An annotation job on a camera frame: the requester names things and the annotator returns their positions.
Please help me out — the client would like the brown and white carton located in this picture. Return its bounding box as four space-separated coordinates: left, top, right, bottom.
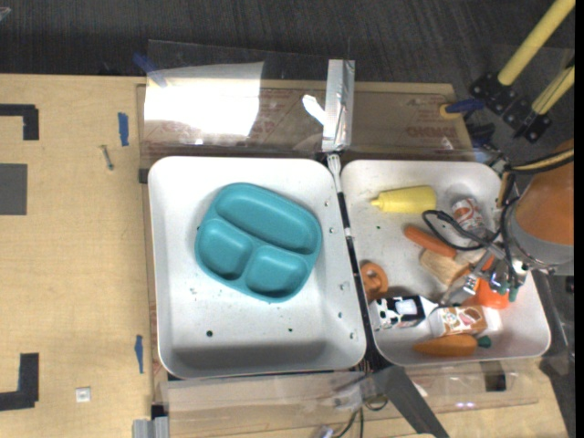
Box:
428 304 504 339

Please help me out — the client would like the blue divided plate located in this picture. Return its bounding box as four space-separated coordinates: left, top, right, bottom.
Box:
193 182 324 305

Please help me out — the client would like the white plastic tray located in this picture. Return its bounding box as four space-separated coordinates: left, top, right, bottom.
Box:
339 158 552 368
147 154 368 380

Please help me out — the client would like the thin black and white rod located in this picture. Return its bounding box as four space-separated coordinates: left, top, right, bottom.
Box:
327 152 374 370

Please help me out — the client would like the orange bottle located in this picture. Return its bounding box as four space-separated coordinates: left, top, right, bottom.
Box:
472 253 511 311

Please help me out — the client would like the tan bread slice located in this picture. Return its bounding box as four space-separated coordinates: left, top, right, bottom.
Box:
419 247 472 287

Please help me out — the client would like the red and white can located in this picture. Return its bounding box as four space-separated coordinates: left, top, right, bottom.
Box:
451 197 486 233

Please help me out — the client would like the orange carrot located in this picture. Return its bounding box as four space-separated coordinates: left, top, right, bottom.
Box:
412 333 494 359

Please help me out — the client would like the orange sausage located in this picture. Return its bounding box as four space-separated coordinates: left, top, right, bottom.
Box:
403 224 458 260

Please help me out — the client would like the black and white cow carton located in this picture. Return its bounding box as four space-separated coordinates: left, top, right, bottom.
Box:
368 294 440 332

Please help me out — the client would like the yellow bottle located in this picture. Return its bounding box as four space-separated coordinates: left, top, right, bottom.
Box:
369 184 438 215

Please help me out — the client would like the brown doughnut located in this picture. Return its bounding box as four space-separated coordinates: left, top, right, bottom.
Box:
360 260 390 302

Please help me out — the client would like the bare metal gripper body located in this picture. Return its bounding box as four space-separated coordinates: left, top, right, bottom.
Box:
482 243 531 290

